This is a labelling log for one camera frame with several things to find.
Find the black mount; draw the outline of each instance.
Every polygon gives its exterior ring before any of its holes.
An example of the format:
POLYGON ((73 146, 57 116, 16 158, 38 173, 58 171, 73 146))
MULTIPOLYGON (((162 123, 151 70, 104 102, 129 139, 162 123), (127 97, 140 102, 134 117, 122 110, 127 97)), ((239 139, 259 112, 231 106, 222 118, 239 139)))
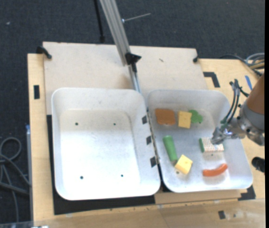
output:
POLYGON ((52 56, 48 53, 48 51, 43 47, 43 46, 38 46, 36 48, 36 53, 38 54, 45 54, 47 56, 48 59, 51 59, 52 56))
POLYGON ((141 56, 135 55, 135 54, 131 54, 130 52, 126 53, 125 55, 126 57, 126 61, 128 65, 131 65, 132 70, 137 73, 137 69, 136 69, 136 63, 142 58, 141 56))
POLYGON ((259 171, 265 173, 265 159, 260 157, 255 157, 252 160, 252 165, 259 171))

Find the white tray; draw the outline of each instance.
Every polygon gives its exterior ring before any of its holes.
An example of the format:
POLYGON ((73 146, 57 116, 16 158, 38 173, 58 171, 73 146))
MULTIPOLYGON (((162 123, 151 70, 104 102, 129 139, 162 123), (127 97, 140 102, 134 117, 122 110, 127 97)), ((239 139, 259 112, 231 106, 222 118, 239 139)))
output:
POLYGON ((135 90, 60 88, 52 95, 52 128, 61 197, 148 196, 160 188, 145 101, 135 90))
POLYGON ((148 96, 149 115, 160 168, 165 185, 173 192, 246 189, 253 182, 242 142, 239 139, 225 140, 224 152, 202 153, 199 138, 212 137, 212 133, 229 111, 230 104, 224 94, 212 90, 155 90, 148 96), (202 123, 192 123, 190 129, 159 125, 155 109, 175 111, 196 110, 203 116, 202 123), (190 172, 177 171, 170 162, 162 138, 171 135, 178 158, 184 154, 193 161, 190 172), (216 177, 203 177, 203 169, 215 169, 227 163, 228 169, 216 177))

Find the wooden board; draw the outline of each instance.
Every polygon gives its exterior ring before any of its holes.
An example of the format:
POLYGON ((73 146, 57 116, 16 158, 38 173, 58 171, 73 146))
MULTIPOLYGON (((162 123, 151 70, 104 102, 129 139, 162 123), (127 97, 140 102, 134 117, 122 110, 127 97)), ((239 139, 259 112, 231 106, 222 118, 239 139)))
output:
MULTIPOLYGON (((61 219, 66 217, 66 215, 55 216, 53 212, 53 199, 52 199, 52 186, 51 186, 51 173, 50 173, 50 162, 49 162, 49 151, 48 151, 48 132, 47 132, 47 121, 46 121, 46 95, 45 95, 45 78, 44 78, 44 57, 41 54, 28 54, 28 77, 29 77, 29 107, 30 107, 30 127, 31 127, 31 148, 32 148, 32 173, 33 173, 33 218, 34 220, 48 220, 48 219, 61 219), (39 86, 40 98, 34 99, 34 86, 39 86)), ((220 90, 227 95, 229 98, 229 93, 232 91, 229 89, 229 81, 232 81, 237 75, 240 86, 244 87, 245 81, 240 80, 241 77, 246 73, 251 73, 246 71, 245 66, 238 60, 213 60, 213 59, 200 59, 200 64, 203 71, 216 72, 217 77, 221 85, 226 85, 227 87, 221 86, 220 90), (233 72, 231 77, 228 78, 231 68, 233 72)), ((211 89, 212 82, 206 79, 208 87, 211 89)), ((248 159, 250 160, 252 156, 264 157, 264 147, 255 146, 250 140, 243 140, 243 145, 245 147, 248 159)), ((254 189, 257 198, 265 198, 265 186, 264 186, 264 175, 260 171, 254 170, 252 167, 254 175, 254 189)), ((212 192, 208 197, 205 195, 197 195, 197 193, 188 193, 187 197, 183 199, 177 199, 177 202, 194 202, 201 200, 213 200, 218 199, 236 199, 240 196, 243 190, 234 190, 230 193, 222 192, 212 192)), ((175 202, 172 197, 166 197, 166 199, 161 198, 157 201, 160 203, 171 203, 175 202)), ((80 212, 73 214, 73 217, 84 217, 98 214, 113 214, 120 212, 132 212, 137 210, 147 210, 147 209, 157 209, 157 205, 152 205, 148 207, 130 207, 121 209, 104 209, 104 210, 93 210, 87 212, 80 212)))
POLYGON ((225 201, 193 205, 161 206, 111 214, 68 215, 35 221, 35 226, 52 228, 265 228, 265 200, 225 201))
MULTIPOLYGON (((115 45, 44 42, 52 55, 44 58, 47 114, 51 96, 62 87, 133 89, 129 67, 123 66, 115 45)), ((155 89, 207 89, 193 48, 131 46, 142 95, 155 89)))

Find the green cylinder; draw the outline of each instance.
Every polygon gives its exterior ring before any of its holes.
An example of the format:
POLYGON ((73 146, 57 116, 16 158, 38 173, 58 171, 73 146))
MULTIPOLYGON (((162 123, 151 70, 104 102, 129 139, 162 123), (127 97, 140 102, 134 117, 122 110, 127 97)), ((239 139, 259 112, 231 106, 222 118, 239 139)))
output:
POLYGON ((165 149, 167 151, 170 161, 177 161, 178 157, 177 157, 176 149, 174 146, 173 137, 170 135, 167 135, 163 137, 163 142, 164 142, 164 146, 165 146, 165 149))

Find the small toy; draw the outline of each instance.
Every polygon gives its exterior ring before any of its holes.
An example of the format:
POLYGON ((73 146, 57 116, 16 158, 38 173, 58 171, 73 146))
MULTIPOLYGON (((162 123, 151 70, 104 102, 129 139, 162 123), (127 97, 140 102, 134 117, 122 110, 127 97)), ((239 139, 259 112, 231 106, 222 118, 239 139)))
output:
POLYGON ((191 117, 192 117, 192 113, 179 111, 178 112, 178 126, 184 127, 184 128, 190 128, 191 117))
POLYGON ((199 144, 203 152, 222 152, 224 151, 223 144, 212 144, 210 138, 200 138, 199 144))
POLYGON ((176 149, 173 142, 173 137, 170 135, 167 135, 163 137, 163 142, 164 142, 164 146, 165 146, 165 149, 167 151, 170 161, 178 160, 176 149))
POLYGON ((213 177, 213 176, 218 176, 222 173, 225 172, 225 170, 228 168, 228 165, 226 163, 221 164, 218 168, 216 169, 204 169, 202 171, 203 176, 205 177, 213 177))
POLYGON ((173 110, 155 109, 155 116, 157 118, 157 122, 160 125, 174 125, 174 124, 176 124, 176 119, 175 119, 173 110))
POLYGON ((188 174, 192 167, 192 160, 186 157, 184 154, 181 155, 180 159, 174 166, 177 170, 181 171, 183 174, 188 174))
POLYGON ((189 110, 188 112, 192 113, 191 122, 193 124, 202 123, 203 117, 196 110, 189 110))

